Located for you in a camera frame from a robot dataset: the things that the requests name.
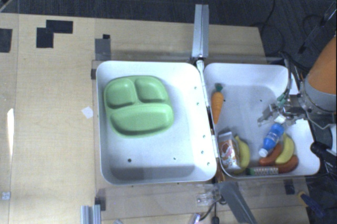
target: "carrot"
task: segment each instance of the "carrot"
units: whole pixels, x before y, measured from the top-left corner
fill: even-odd
[[[278,143],[273,151],[265,158],[260,158],[259,164],[261,166],[271,166],[275,164],[275,160],[282,152],[282,146]]]
[[[279,169],[279,173],[286,173],[294,170],[298,164],[299,158],[296,155],[293,155],[287,163],[275,165],[274,167]]]
[[[212,109],[212,115],[214,124],[217,124],[222,108],[222,104],[224,101],[224,96],[221,93],[222,86],[218,83],[215,84],[215,92],[213,93],[211,97],[211,109]]]

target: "brown sausage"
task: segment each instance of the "brown sausage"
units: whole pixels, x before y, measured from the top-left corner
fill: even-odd
[[[299,164],[299,158],[296,155],[293,155],[291,159],[285,164],[275,165],[279,169],[279,173],[286,173],[293,171]]]
[[[278,143],[273,151],[265,158],[260,158],[259,164],[261,166],[271,166],[275,164],[275,160],[282,152],[282,146]]]

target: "banana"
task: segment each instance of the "banana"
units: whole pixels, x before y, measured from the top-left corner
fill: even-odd
[[[294,154],[294,141],[291,139],[287,134],[283,134],[283,151],[282,153],[276,158],[275,164],[285,164],[287,163],[292,155]]]
[[[235,139],[237,140],[237,143],[239,145],[239,164],[240,164],[240,169],[237,171],[234,171],[235,174],[243,172],[249,164],[249,161],[251,159],[251,153],[249,150],[248,145],[241,141],[240,137],[238,135],[235,136]]]

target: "green plate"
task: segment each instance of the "green plate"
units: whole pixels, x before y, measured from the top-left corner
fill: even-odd
[[[104,89],[104,105],[111,128],[124,137],[158,134],[174,121],[166,88],[153,76],[110,81]]]

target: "transparent plastic sheet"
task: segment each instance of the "transparent plastic sheet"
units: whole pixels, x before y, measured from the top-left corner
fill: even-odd
[[[0,222],[8,223],[15,133],[19,0],[0,0]]]
[[[191,63],[193,24],[97,19],[95,39],[99,40],[100,45],[108,45],[110,50],[96,49],[96,60],[92,63],[93,75],[104,60]],[[210,26],[209,56],[205,65],[213,62],[278,64],[282,61],[278,57],[264,56],[257,28]],[[210,181],[126,186],[108,183],[101,173],[96,80],[93,80],[93,101],[96,203],[102,205],[102,220],[196,212],[202,214],[208,210],[209,204],[215,199],[212,198],[214,192],[210,193],[210,189],[214,188]],[[306,190],[303,177],[295,181],[299,188]],[[261,179],[258,182],[245,180],[238,184],[251,209],[299,205],[294,195],[286,193],[283,179]],[[230,208],[223,205],[218,210],[229,211]]]

